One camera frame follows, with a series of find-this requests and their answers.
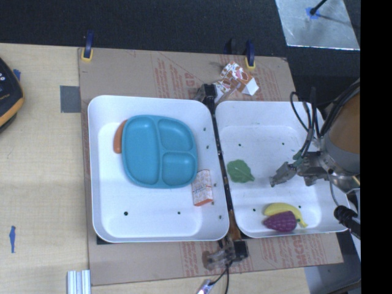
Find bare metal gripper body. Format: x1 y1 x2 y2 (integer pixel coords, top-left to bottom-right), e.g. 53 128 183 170
295 151 360 193

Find yellow banana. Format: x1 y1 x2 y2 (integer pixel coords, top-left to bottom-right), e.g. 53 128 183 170
263 202 309 228

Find white plastic tray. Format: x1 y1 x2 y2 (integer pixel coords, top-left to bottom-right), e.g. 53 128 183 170
214 100 352 239
87 95 230 244

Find green lettuce leaf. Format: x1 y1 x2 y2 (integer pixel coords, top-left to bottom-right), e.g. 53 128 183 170
226 159 255 184

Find purple grapes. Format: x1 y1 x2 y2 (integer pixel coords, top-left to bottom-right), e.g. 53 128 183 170
263 211 298 233

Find thin black and white rod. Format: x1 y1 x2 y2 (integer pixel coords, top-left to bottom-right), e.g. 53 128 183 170
209 101 237 240

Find small orange and white carton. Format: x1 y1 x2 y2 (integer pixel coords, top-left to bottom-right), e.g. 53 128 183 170
191 169 214 207

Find white carton with brown print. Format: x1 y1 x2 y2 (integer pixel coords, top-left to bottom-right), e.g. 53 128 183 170
214 61 260 101

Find blue divided plate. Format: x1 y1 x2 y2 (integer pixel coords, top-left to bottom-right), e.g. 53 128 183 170
121 115 199 189

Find orange sausage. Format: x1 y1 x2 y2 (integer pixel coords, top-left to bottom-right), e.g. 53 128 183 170
113 119 129 154

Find brown cardboard board red print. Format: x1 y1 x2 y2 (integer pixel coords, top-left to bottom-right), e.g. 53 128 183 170
77 47 345 287

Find black cylinder on white bracket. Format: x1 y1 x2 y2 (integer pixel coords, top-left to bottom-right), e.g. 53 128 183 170
333 187 361 240

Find black block with thin wires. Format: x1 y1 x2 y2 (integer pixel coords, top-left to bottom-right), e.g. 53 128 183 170
233 240 249 260
195 83 219 104

